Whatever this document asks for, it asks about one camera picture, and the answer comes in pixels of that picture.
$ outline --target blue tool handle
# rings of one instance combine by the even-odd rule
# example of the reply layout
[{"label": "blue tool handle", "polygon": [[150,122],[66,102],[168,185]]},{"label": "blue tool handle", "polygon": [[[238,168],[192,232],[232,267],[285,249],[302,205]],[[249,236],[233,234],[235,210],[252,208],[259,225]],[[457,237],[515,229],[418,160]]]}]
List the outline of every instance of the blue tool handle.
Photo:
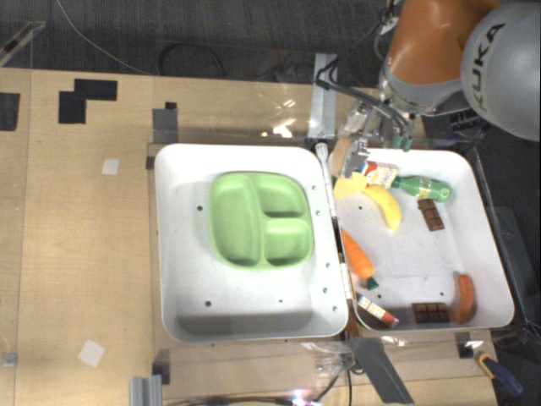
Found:
[{"label": "blue tool handle", "polygon": [[503,365],[498,364],[491,358],[483,359],[483,364],[485,364],[494,377],[501,382],[512,397],[518,397],[521,395],[522,391],[524,391],[520,382]]}]

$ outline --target green bottle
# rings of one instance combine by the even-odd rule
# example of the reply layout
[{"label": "green bottle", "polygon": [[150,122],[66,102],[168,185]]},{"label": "green bottle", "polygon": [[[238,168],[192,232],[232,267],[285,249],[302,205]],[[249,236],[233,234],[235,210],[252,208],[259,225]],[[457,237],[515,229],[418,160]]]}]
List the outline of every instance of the green bottle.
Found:
[{"label": "green bottle", "polygon": [[410,195],[414,195],[417,200],[431,199],[435,201],[446,201],[451,195],[451,187],[445,182],[429,178],[413,176],[411,178],[396,177],[392,188],[400,188]]}]

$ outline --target brown chocolate bar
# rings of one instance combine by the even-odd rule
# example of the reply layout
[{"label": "brown chocolate bar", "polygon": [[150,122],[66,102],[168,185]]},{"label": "brown chocolate bar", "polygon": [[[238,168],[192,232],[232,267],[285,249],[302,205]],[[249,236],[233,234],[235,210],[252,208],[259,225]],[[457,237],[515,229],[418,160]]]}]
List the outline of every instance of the brown chocolate bar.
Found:
[{"label": "brown chocolate bar", "polygon": [[438,212],[433,200],[419,200],[417,204],[423,213],[424,221],[429,227],[430,232],[443,230],[445,228],[443,221],[441,221],[440,213]]},{"label": "brown chocolate bar", "polygon": [[417,323],[443,323],[449,321],[447,305],[442,302],[412,304]]}]

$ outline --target green divided plate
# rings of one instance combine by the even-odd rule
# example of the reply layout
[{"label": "green divided plate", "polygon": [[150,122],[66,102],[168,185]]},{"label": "green divided plate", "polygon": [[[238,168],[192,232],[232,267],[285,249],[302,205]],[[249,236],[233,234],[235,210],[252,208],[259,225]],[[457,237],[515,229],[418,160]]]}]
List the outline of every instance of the green divided plate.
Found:
[{"label": "green divided plate", "polygon": [[274,173],[222,174],[210,188],[210,236],[234,266],[264,269],[306,261],[314,250],[308,201],[293,179]]}]

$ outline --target white tray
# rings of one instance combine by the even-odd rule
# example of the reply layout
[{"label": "white tray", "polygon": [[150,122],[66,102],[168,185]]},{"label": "white tray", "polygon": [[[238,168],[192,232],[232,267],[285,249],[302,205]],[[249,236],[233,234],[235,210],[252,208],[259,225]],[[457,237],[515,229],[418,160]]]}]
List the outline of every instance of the white tray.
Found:
[{"label": "white tray", "polygon": [[[320,163],[297,147],[169,145],[156,157],[162,317],[183,342],[329,337],[347,323],[347,301]],[[307,196],[314,252],[305,262],[230,267],[212,247],[208,199],[229,172],[280,173]]]},{"label": "white tray", "polygon": [[[447,182],[452,194],[436,203],[445,229],[430,232],[414,197],[390,189],[402,209],[402,223],[392,232],[380,208],[365,194],[336,203],[342,227],[359,243],[374,265],[380,286],[372,291],[359,286],[358,293],[372,299],[400,319],[393,330],[490,328],[507,325],[514,304],[496,249],[478,186],[469,163],[448,151],[372,149],[370,160],[399,167],[400,176],[419,175]],[[477,312],[466,324],[417,324],[412,303],[458,301],[456,277],[466,273],[473,280]],[[367,326],[385,330],[359,310]]]}]

